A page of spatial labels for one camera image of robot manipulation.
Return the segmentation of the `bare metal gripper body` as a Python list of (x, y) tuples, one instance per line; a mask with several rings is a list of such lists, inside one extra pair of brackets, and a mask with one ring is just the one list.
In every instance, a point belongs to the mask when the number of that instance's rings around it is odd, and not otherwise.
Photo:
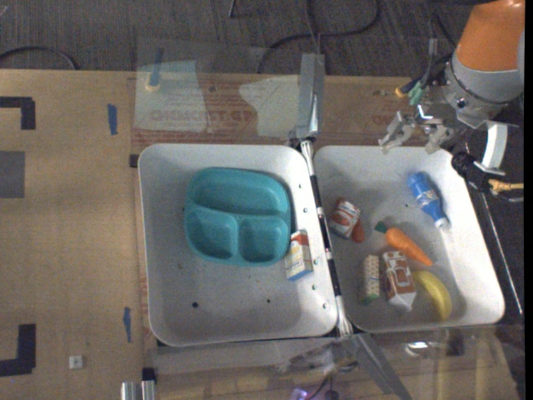
[(416, 123), (423, 131), (440, 124), (454, 128), (454, 135), (465, 128), (477, 129), (506, 105), (473, 92), (453, 72), (441, 72), (432, 83), (416, 85)]

